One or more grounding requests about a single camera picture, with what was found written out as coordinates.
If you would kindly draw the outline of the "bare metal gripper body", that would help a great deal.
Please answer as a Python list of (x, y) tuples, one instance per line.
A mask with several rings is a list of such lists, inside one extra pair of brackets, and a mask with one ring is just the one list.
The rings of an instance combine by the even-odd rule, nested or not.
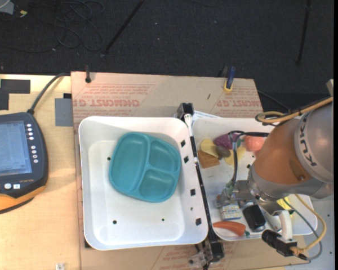
[(256, 204), (260, 198), (256, 183), (249, 179), (236, 180), (232, 186), (230, 198), (238, 206), (246, 206), (248, 203)]

